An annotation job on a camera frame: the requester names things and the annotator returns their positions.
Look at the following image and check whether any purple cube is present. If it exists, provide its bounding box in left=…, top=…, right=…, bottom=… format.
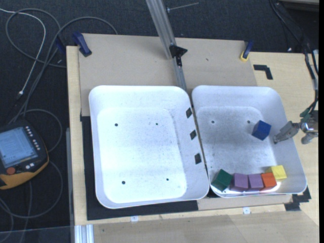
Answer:
left=248, top=173, right=265, bottom=190
left=229, top=173, right=250, bottom=191

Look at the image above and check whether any orange cube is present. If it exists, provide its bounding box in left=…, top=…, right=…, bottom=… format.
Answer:
left=260, top=172, right=278, bottom=190

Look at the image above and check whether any green cube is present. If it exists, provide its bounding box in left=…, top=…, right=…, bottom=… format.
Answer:
left=211, top=169, right=234, bottom=193

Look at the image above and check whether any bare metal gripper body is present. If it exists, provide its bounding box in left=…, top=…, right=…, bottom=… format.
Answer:
left=300, top=110, right=319, bottom=135

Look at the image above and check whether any white plastic tray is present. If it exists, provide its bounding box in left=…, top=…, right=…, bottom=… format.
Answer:
left=191, top=85, right=308, bottom=198
left=88, top=85, right=211, bottom=210

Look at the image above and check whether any brown cardboard board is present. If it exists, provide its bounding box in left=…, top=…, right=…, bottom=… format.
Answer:
left=77, top=32, right=292, bottom=211

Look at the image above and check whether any yellow cube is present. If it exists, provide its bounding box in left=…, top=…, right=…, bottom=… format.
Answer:
left=265, top=165, right=288, bottom=181

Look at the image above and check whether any blue cube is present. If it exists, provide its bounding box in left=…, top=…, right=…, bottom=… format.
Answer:
left=251, top=119, right=272, bottom=141

